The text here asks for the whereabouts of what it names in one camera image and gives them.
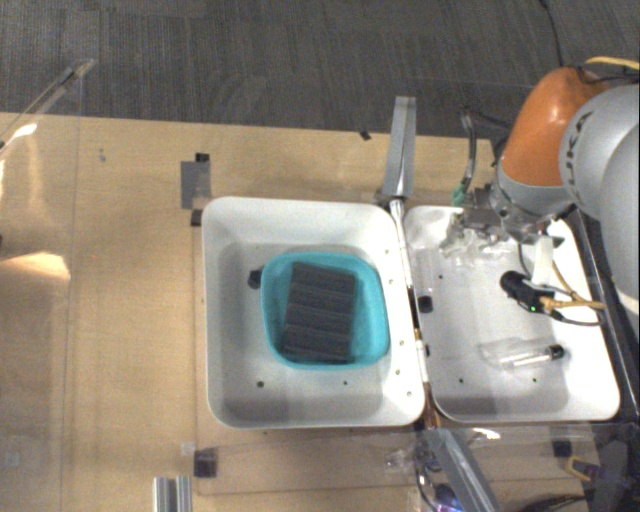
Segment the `metal bracket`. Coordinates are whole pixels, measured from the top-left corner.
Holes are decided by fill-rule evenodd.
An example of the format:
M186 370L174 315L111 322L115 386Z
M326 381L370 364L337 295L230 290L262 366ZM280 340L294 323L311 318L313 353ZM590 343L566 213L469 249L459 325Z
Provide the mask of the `metal bracket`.
M180 199L183 209L198 208L198 199L211 199L211 162L209 155L196 153L195 162L180 164Z
M193 512L191 478L156 477L153 480L154 512Z
M215 448L196 450L193 454L193 476L196 478L218 476L218 453Z
M378 204L386 205L394 197L407 199L413 194L413 160L416 147L416 99L396 98L387 153L387 168Z
M460 432L435 429L427 430L423 435L464 510L501 510L489 482Z

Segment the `teal container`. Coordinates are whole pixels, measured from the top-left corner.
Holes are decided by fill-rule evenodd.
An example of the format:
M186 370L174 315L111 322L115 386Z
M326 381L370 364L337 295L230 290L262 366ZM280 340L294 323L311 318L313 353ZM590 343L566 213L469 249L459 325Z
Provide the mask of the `teal container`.
M307 263L348 272L355 276L351 356L348 364L300 363L279 351L282 344L293 263ZM290 252L271 259L262 270L260 283L262 319L273 354L292 368L345 370L377 362L389 350L389 322L380 277L361 258L335 252Z

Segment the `black connector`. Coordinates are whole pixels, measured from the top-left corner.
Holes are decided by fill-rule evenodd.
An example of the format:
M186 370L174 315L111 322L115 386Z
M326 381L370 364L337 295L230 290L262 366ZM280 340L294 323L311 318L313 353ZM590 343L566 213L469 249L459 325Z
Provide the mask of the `black connector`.
M556 458L568 459L573 455L573 446L568 439L551 441L551 447L553 448L553 456Z
M420 313L431 313L433 311L433 299L429 295L418 297L418 311Z
M199 228L202 226L202 210L191 211L191 227Z
M541 297L553 298L554 292L536 290L531 285L524 282L524 274L510 270L505 272L500 278L500 286L507 292L507 295L515 299L518 304L530 313L544 313L544 306L540 302Z
M196 450L193 454L193 476L196 478L218 476L218 454L215 448Z
M257 270L252 270L249 272L249 278L247 279L247 284L249 288L252 290L259 290L260 284L262 282L262 268Z

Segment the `white bin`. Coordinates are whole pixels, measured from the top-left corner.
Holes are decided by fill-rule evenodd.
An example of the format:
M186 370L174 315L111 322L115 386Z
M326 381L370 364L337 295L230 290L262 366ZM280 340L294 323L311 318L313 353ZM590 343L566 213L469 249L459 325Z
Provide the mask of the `white bin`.
M517 246L475 268L438 251L451 208L420 207L405 219L415 286L433 297L421 316L430 381L440 411L463 423L594 421L615 415L620 396L600 329L526 313L500 290L518 269ZM247 429L400 426L422 413L425 395L395 225L363 204L227 197L203 215L208 400L222 423ZM567 279L588 295L575 243L555 257ZM251 270L289 250L339 250L380 274L390 349L378 363L349 371L298 370L267 346L260 293ZM546 336L567 348L553 366L505 373L480 357L483 343Z
M395 225L372 205L222 198L204 211L208 398L237 428L406 425L424 406ZM390 348L376 364L290 368L267 346L251 270L295 249L338 250L379 273Z

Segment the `gray carpet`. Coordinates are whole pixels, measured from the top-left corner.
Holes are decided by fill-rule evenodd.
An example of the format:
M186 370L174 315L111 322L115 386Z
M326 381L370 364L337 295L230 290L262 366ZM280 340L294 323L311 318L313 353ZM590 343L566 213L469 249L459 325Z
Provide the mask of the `gray carpet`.
M549 0L570 64L638 58L640 0ZM0 110L76 58L90 116L460 135L469 105L504 120L558 65L538 0L0 0Z

